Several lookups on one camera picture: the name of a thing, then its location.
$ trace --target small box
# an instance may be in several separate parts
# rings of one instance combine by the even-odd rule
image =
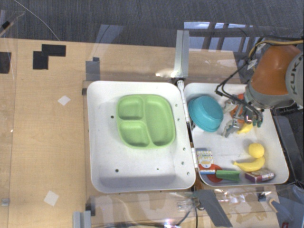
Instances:
[[[215,174],[215,165],[210,150],[197,149],[196,156],[198,158],[199,172],[201,175]]]
[[[247,172],[245,173],[245,177],[252,182],[263,182],[275,177],[272,171],[267,169],[260,169],[258,171]]]

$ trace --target white tray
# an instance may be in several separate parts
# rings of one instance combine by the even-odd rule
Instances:
[[[176,138],[167,147],[130,148],[121,141],[116,104],[125,95],[155,94],[171,105]],[[87,90],[91,180],[104,193],[191,187],[195,170],[178,88],[169,83],[96,81]]]
[[[221,106],[227,100],[225,97],[217,95],[214,91],[217,84],[192,83],[185,87],[185,97],[187,102],[201,95],[213,97]],[[241,94],[245,91],[245,85],[225,85],[225,90],[231,94]],[[262,183],[254,184],[247,180],[244,172],[241,173],[239,183],[222,180],[221,182],[211,182],[206,175],[202,175],[202,180],[212,187],[236,186],[236,185],[266,185],[281,184],[287,181],[289,176],[288,167],[283,154],[283,150],[276,132],[270,110],[263,112],[264,120],[260,128],[254,127],[246,134],[230,134],[228,138],[221,136],[226,123],[231,120],[229,113],[224,114],[224,120],[219,129],[214,133],[204,132],[198,127],[192,131],[193,144],[195,148],[207,148],[212,151],[214,163],[222,169],[240,171],[240,168],[233,165],[234,161],[252,161],[247,148],[250,143],[258,142],[265,147],[265,167],[273,171],[275,178]]]

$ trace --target green plate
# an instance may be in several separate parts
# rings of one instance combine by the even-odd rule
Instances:
[[[120,98],[116,119],[119,136],[129,147],[165,147],[175,139],[170,104],[159,95],[126,95]]]

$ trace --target toy food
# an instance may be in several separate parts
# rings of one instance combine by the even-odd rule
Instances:
[[[217,170],[215,176],[220,179],[239,181],[239,171],[226,171],[226,170]]]
[[[215,170],[216,171],[218,171],[218,170],[222,170],[222,168],[220,167],[220,166],[218,166],[218,165],[214,165],[214,167],[215,167]],[[222,181],[223,179],[221,179],[221,178],[217,178],[216,177],[216,174],[210,174],[210,175],[207,175],[207,177],[208,177],[208,179],[210,180],[210,181],[212,181],[212,182],[220,182],[220,181]]]
[[[265,158],[264,156],[255,159],[252,162],[244,162],[244,163],[237,163],[236,161],[233,163],[234,165],[241,168],[243,171],[246,172],[252,172],[252,171],[258,171],[263,167],[265,164]]]
[[[212,152],[208,150],[197,149],[196,155],[199,162],[200,174],[215,174],[215,165],[213,163]]]
[[[248,133],[253,127],[253,124],[250,123],[244,123],[242,128],[240,130],[237,131],[237,134],[240,134],[240,133]]]
[[[264,155],[264,147],[260,143],[252,143],[248,147],[249,154],[254,158],[260,158]]]
[[[252,182],[263,182],[271,180],[275,177],[274,173],[268,169],[260,169],[258,171],[245,173],[245,177]]]

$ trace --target wooden table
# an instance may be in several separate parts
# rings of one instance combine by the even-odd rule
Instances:
[[[49,57],[48,70],[33,70],[33,51],[41,51],[42,44],[66,45],[66,56]],[[10,198],[8,207],[0,207],[0,227],[72,227],[72,214],[84,211],[91,186],[86,181],[82,96],[86,61],[92,61],[93,56],[100,58],[102,79],[142,80],[149,76],[153,80],[156,72],[173,67],[175,49],[1,38],[0,51],[12,53],[13,69],[9,74],[0,74],[0,97],[6,102],[0,107],[0,116],[5,115],[7,122],[0,126],[0,194]],[[228,76],[235,70],[235,65],[221,65],[220,60],[227,58],[234,60],[231,52],[191,51],[190,75],[205,82],[219,82],[223,79],[219,72]],[[58,102],[63,96],[70,98],[65,106]],[[55,206],[44,202],[49,191],[59,196]],[[142,220],[149,217],[138,207],[168,210],[176,205],[176,199],[167,195],[155,192],[117,195],[112,199],[100,196],[100,200],[104,208],[119,213],[127,207],[132,219]],[[231,211],[228,216],[235,221],[234,227],[278,226],[275,213],[257,202],[256,197],[251,197],[243,211],[235,205],[224,206]],[[95,217],[93,221],[98,224],[110,218]],[[119,221],[125,214],[113,218]],[[199,223],[213,227],[205,211],[199,211]],[[194,224],[191,213],[183,227]]]

